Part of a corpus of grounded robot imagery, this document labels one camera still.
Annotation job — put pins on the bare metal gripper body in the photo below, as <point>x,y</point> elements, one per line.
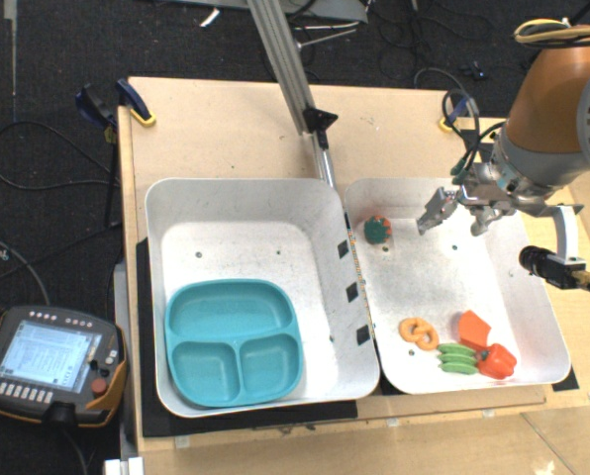
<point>493,188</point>

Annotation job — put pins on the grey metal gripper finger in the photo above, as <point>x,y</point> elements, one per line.
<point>484,220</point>
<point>436,213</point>

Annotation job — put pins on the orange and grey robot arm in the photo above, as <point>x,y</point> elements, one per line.
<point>547,107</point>

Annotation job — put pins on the green and orange round toy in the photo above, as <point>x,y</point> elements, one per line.
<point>377,230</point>

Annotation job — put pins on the white plastic tray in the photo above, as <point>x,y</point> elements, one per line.
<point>443,285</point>
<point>255,245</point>

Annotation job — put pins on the orange wedge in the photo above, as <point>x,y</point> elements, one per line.
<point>473,332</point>

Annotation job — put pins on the orange pretzel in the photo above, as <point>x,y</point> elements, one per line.
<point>416,332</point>

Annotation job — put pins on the green pea pods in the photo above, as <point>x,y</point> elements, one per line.
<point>457,359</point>

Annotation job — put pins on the orange bell pepper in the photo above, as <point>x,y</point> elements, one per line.
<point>497,361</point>

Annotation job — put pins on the black block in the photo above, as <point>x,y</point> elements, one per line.
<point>320,118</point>

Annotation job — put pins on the pale wood board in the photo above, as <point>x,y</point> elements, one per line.
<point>226,131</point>

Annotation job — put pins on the teal divided plate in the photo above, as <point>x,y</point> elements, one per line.
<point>233,342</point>

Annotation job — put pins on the black cylinder on white bracket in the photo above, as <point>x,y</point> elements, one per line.
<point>552,265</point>

